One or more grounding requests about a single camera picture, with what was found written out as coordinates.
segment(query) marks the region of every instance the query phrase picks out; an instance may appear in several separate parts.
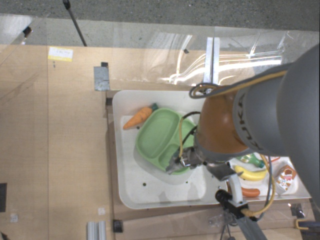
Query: yellow sticky note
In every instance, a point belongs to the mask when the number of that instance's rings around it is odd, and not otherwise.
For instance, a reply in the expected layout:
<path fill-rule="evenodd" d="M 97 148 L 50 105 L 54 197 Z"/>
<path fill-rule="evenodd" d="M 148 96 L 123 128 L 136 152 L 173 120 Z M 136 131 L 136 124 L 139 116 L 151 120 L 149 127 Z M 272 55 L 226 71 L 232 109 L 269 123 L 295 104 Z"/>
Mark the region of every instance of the yellow sticky note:
<path fill-rule="evenodd" d="M 62 62 L 72 62 L 74 50 L 61 48 L 61 47 L 49 47 L 48 59 Z"/>

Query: banana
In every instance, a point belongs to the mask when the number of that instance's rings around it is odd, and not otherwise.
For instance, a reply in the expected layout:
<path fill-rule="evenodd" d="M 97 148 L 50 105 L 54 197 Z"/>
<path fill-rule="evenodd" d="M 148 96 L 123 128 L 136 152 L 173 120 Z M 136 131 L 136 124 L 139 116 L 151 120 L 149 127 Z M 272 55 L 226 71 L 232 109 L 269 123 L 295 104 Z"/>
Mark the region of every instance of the banana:
<path fill-rule="evenodd" d="M 257 181 L 263 180 L 268 172 L 267 169 L 258 170 L 258 171 L 249 171 L 239 165 L 235 165 L 234 170 L 236 173 L 243 172 L 239 177 L 241 177 L 244 180 L 252 181 L 252 182 L 257 182 Z"/>

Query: concrete floor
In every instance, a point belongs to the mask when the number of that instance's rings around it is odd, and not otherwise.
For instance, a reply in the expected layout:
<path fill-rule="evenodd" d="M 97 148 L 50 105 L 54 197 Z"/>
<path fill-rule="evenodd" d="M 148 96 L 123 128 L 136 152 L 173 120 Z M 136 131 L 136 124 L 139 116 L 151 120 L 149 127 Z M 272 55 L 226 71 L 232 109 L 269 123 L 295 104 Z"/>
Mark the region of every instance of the concrete floor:
<path fill-rule="evenodd" d="M 80 20 L 319 31 L 320 0 L 70 0 Z M 62 0 L 0 0 L 0 13 L 68 19 Z"/>

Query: sausage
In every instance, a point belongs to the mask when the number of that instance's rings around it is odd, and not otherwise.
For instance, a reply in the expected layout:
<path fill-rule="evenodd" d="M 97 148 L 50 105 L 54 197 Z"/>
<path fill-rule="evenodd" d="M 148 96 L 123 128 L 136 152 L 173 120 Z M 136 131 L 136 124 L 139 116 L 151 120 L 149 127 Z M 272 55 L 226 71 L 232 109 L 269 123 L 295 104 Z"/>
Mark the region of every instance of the sausage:
<path fill-rule="evenodd" d="M 247 198 L 255 198 L 260 195 L 260 190 L 257 188 L 244 188 L 241 187 L 242 195 Z"/>

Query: black pole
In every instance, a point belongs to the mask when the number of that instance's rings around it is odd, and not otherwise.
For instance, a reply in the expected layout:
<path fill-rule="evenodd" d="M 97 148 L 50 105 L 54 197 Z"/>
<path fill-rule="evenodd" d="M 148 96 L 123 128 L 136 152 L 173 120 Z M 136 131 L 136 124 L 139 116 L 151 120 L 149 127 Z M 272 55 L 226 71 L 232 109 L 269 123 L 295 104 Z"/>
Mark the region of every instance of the black pole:
<path fill-rule="evenodd" d="M 85 41 L 85 39 L 84 39 L 84 36 L 83 36 L 82 33 L 81 33 L 81 30 L 80 30 L 80 28 L 79 28 L 79 26 L 78 26 L 78 23 L 77 23 L 77 21 L 76 21 L 76 19 L 75 19 L 75 16 L 74 16 L 74 14 L 72 13 L 70 1 L 69 1 L 69 0 L 62 0 L 62 2 L 63 2 L 63 4 L 64 4 L 64 7 L 66 8 L 66 10 L 67 10 L 67 11 L 69 12 L 69 14 L 70 14 L 70 17 L 71 17 L 71 19 L 72 19 L 72 21 L 73 21 L 73 24 L 74 24 L 74 26 L 75 26 L 75 28 L 76 28 L 76 31 L 78 32 L 78 34 L 79 34 L 79 36 L 80 36 L 80 38 L 81 38 L 81 41 L 82 41 L 83 45 L 84 45 L 84 46 L 87 46 L 87 43 L 86 43 L 86 41 Z"/>

